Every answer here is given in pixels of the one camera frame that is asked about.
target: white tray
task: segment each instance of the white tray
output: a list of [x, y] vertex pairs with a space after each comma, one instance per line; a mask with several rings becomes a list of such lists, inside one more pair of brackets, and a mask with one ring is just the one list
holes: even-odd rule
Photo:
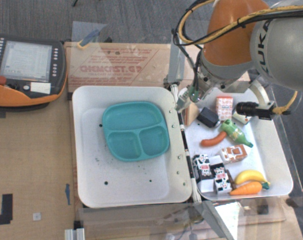
[[[207, 107], [213, 112], [217, 96], [232, 96], [233, 107], [239, 102], [258, 102], [254, 93], [249, 89], [245, 93], [223, 93], [214, 88], [206, 98], [196, 105], [199, 110]], [[262, 190], [258, 194], [230, 196], [229, 194], [217, 195], [215, 192], [204, 192], [201, 195], [209, 200], [231, 200], [257, 197], [273, 197], [288, 195], [293, 189], [293, 179], [285, 158], [274, 121], [252, 117], [246, 125], [232, 119], [232, 121], [245, 133], [247, 140], [253, 143], [251, 153], [242, 161], [229, 163], [225, 168], [235, 178], [238, 173], [247, 169], [260, 171], [267, 181], [271, 183], [269, 190]], [[211, 139], [219, 133], [217, 128], [209, 128], [197, 119], [185, 127], [185, 135], [190, 157], [196, 154], [207, 154], [209, 157], [216, 155], [220, 149], [236, 145], [228, 136], [219, 144], [212, 147], [202, 147], [202, 139]]]
[[[155, 158], [125, 162], [105, 141], [102, 116], [111, 105], [148, 101], [164, 115], [169, 148]], [[181, 203], [192, 194], [174, 97], [161, 87], [82, 86], [72, 95], [78, 194], [90, 208]]]

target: black tape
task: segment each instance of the black tape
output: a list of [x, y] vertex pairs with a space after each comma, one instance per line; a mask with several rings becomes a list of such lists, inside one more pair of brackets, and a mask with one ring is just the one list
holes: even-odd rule
[[3, 194], [1, 201], [0, 225], [10, 224], [13, 220], [13, 194]]

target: toy sausage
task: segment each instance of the toy sausage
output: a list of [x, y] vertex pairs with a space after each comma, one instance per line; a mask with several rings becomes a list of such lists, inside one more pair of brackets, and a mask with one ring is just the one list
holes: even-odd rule
[[211, 147], [211, 146], [215, 146], [218, 143], [222, 142], [223, 139], [227, 136], [227, 133], [225, 131], [221, 131], [216, 137], [214, 138], [209, 138], [209, 139], [203, 139], [200, 142], [200, 145], [202, 145], [203, 147]]

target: teal plate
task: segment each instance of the teal plate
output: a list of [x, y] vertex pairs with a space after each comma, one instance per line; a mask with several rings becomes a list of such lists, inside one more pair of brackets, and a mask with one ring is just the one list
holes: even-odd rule
[[102, 128], [111, 154], [125, 162], [155, 158], [170, 144], [161, 110], [148, 101], [109, 106], [102, 115]]

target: green bottle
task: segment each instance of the green bottle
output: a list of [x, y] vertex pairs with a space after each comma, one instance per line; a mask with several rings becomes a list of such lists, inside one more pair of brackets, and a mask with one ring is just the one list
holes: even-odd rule
[[250, 143], [246, 137], [245, 134], [242, 132], [241, 129], [239, 129], [230, 119], [225, 120], [220, 128], [227, 133], [227, 135], [232, 138], [232, 140], [238, 144], [244, 144], [248, 147], [253, 147], [254, 145]]

